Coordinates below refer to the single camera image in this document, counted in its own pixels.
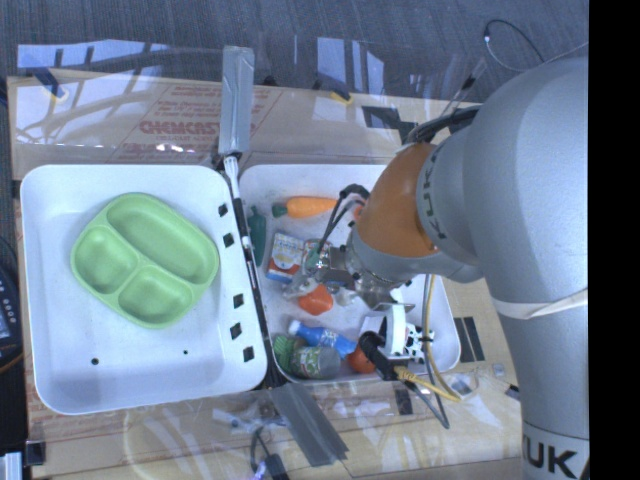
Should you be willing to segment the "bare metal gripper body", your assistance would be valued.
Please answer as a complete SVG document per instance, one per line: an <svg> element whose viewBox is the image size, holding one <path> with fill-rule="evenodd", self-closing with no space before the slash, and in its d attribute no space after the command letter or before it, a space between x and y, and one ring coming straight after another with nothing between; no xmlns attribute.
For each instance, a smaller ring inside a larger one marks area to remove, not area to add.
<svg viewBox="0 0 640 480"><path fill-rule="evenodd" d="M399 295L393 295L403 282L387 280L366 269L356 253L347 246L330 247L315 278L319 283L346 289L374 311L381 311L391 304L401 305L406 312L415 308L414 303L402 302Z"/></svg>

